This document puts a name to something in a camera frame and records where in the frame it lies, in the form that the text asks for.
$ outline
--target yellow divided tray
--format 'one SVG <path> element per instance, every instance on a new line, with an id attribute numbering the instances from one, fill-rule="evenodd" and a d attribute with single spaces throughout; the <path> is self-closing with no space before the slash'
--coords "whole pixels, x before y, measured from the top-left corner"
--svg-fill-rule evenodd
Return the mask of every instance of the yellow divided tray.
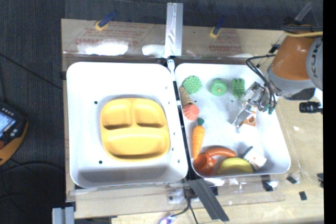
<path id="1" fill-rule="evenodd" d="M 107 102 L 100 113 L 100 130 L 104 149 L 121 161 L 157 158 L 170 148 L 165 113 L 150 99 L 122 98 Z"/>

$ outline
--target orange carrot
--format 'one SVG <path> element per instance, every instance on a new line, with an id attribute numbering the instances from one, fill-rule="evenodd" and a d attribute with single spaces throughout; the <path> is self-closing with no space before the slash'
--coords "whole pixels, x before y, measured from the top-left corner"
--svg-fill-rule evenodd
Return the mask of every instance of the orange carrot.
<path id="1" fill-rule="evenodd" d="M 193 130 L 193 136 L 192 136 L 192 150 L 193 150 L 193 158 L 197 159 L 199 152 L 201 150 L 203 138 L 205 135 L 205 129 L 202 126 L 204 123 L 204 120 L 201 118 L 197 119 L 197 126 Z"/>

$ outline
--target blue clamp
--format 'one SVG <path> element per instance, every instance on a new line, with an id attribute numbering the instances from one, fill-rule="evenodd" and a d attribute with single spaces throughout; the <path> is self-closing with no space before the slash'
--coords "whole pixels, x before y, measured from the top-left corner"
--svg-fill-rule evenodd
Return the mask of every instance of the blue clamp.
<path id="1" fill-rule="evenodd" d="M 102 31 L 107 28 L 109 26 L 109 22 L 114 20 L 118 14 L 119 12 L 117 10 L 110 12 L 102 20 L 96 22 L 96 29 Z"/>
<path id="2" fill-rule="evenodd" d="M 218 21 L 218 23 L 216 24 L 216 26 L 214 26 L 210 32 L 210 36 L 216 38 L 219 34 L 219 30 L 220 28 L 223 26 L 224 23 L 224 14 L 222 14 L 220 20 Z"/>

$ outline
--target wire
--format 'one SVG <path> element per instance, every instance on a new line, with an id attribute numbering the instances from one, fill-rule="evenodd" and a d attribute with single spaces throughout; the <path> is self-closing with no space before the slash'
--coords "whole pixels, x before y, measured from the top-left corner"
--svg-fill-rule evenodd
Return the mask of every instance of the wire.
<path id="1" fill-rule="evenodd" d="M 194 217 L 194 220 L 195 220 L 196 224 L 198 224 L 197 219 L 196 219 L 196 216 L 195 216 L 195 213 L 194 213 L 194 210 L 193 210 L 193 208 L 191 207 L 191 204 L 190 204 L 190 210 L 191 210 L 191 213 L 193 214 L 193 217 Z"/>
<path id="2" fill-rule="evenodd" d="M 174 214 L 174 215 L 171 215 L 171 217 L 176 217 L 176 216 L 178 216 L 178 215 L 181 215 L 181 214 L 186 213 L 186 212 L 189 210 L 190 207 L 191 207 L 191 200 L 188 199 L 188 200 L 187 200 L 187 207 L 184 208 L 183 211 L 181 211 L 181 212 L 179 212 L 179 213 L 176 213 L 176 214 Z"/>
<path id="3" fill-rule="evenodd" d="M 4 178 L 4 176 L 3 176 L 3 172 L 2 172 L 2 168 L 1 168 L 1 167 L 0 167 L 0 179 L 1 179 L 1 182 L 2 182 L 2 185 L 3 185 L 4 193 L 5 193 L 5 195 L 6 195 L 6 196 L 3 197 L 2 200 L 0 201 L 0 203 L 2 203 L 2 202 L 4 202 L 5 200 L 7 200 L 7 197 L 10 198 L 10 197 L 9 197 L 10 195 L 9 195 L 9 193 L 8 193 L 8 191 L 7 191 L 7 187 L 6 187 L 6 183 L 5 183 L 5 178 Z M 18 206 L 12 199 L 11 199 L 11 201 L 12 201 L 12 204 L 15 206 L 15 208 L 16 208 L 18 211 L 24 213 L 24 210 L 21 209 L 20 206 Z"/>
<path id="4" fill-rule="evenodd" d="M 47 167 L 50 167 L 52 169 L 55 169 L 55 170 L 59 171 L 62 174 L 65 173 L 64 170 L 62 168 L 60 168 L 59 166 L 57 166 L 55 164 L 47 163 L 47 162 L 34 161 L 34 162 L 28 162 L 28 163 L 19 163 L 19 162 L 13 160 L 13 159 L 9 159 L 9 161 L 14 162 L 18 166 L 10 167 L 10 168 L 4 170 L 3 173 L 13 171 L 13 170 L 16 170 L 16 169 L 19 169 L 19 168 L 22 168 L 22 167 L 35 166 L 35 165 L 47 166 Z"/>
<path id="5" fill-rule="evenodd" d="M 34 209 L 33 210 L 24 210 L 24 209 L 21 209 L 21 207 L 19 207 L 14 202 L 14 199 L 19 199 L 21 202 L 23 200 L 26 200 L 26 201 L 29 202 L 30 205 L 34 206 Z M 35 218 L 36 217 L 36 213 L 35 212 L 40 212 L 39 209 L 41 209 L 41 206 L 36 201 L 34 201 L 31 197 L 29 197 L 28 195 L 24 195 L 24 194 L 10 194 L 10 195 L 6 195 L 6 196 L 2 196 L 2 197 L 0 197 L 0 204 L 2 204 L 3 202 L 6 202 L 8 200 L 10 200 L 12 202 L 12 204 L 15 206 L 16 209 L 18 209 L 22 214 L 25 215 L 26 220 L 27 220 L 27 218 L 29 218 L 29 219 Z"/>
<path id="6" fill-rule="evenodd" d="M 271 88 L 271 85 L 269 82 L 266 80 L 264 75 L 259 71 L 259 69 L 251 62 L 254 59 L 260 59 L 260 58 L 268 58 L 268 57 L 274 57 L 275 55 L 263 55 L 263 56 L 254 56 L 250 57 L 246 60 L 246 65 L 254 72 L 256 73 L 264 82 L 265 86 L 267 87 L 269 91 L 269 104 L 275 108 L 276 106 L 276 98 L 273 89 Z"/>
<path id="7" fill-rule="evenodd" d="M 60 90 L 63 90 L 63 88 L 60 87 L 59 85 L 56 85 L 56 84 L 54 84 L 53 82 L 47 80 L 46 78 L 40 76 L 39 74 L 37 74 L 37 73 L 35 73 L 35 72 L 29 70 L 28 68 L 24 67 L 23 65 L 21 65 L 20 63 L 18 63 L 18 62 L 16 62 L 16 61 L 12 60 L 11 58 L 9 58 L 8 56 L 2 54 L 1 52 L 0 52 L 0 56 L 2 56 L 3 58 L 5 58 L 6 60 L 10 61 L 11 63 L 13 63 L 13 64 L 15 64 L 15 65 L 21 67 L 22 69 L 26 70 L 27 72 L 33 74 L 34 76 L 38 77 L 39 79 L 42 79 L 42 80 L 45 81 L 46 83 L 51 84 L 52 86 L 54 86 L 54 87 L 56 87 L 56 88 L 58 88 L 58 89 L 60 89 Z"/>
<path id="8" fill-rule="evenodd" d="M 323 27 L 312 26 L 312 25 L 294 25 L 294 24 L 284 24 L 281 27 L 284 31 L 310 31 L 317 32 L 323 31 Z"/>
<path id="9" fill-rule="evenodd" d="M 5 94 L 4 94 L 4 88 L 2 86 L 2 76 L 1 76 L 1 72 L 0 72 L 0 101 L 4 102 L 5 101 Z"/>
<path id="10" fill-rule="evenodd" d="M 290 36 L 290 37 L 315 37 L 315 36 L 322 36 L 323 35 L 323 31 L 309 32 L 309 33 L 302 33 L 302 34 L 290 33 L 290 32 L 286 31 L 285 34 L 287 36 Z"/>

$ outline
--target green toy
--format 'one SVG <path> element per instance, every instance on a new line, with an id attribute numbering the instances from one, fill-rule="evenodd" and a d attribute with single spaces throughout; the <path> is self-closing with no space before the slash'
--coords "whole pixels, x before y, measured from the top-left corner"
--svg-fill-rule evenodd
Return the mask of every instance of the green toy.
<path id="1" fill-rule="evenodd" d="M 183 81 L 182 86 L 185 88 L 188 94 L 193 94 L 197 93 L 201 89 L 202 83 L 199 77 L 190 76 Z"/>
<path id="2" fill-rule="evenodd" d="M 240 98 L 245 94 L 245 80 L 233 79 L 231 81 L 231 91 L 235 98 Z"/>
<path id="3" fill-rule="evenodd" d="M 221 79 L 214 79 L 210 85 L 210 92 L 216 96 L 222 96 L 227 91 L 226 83 Z"/>

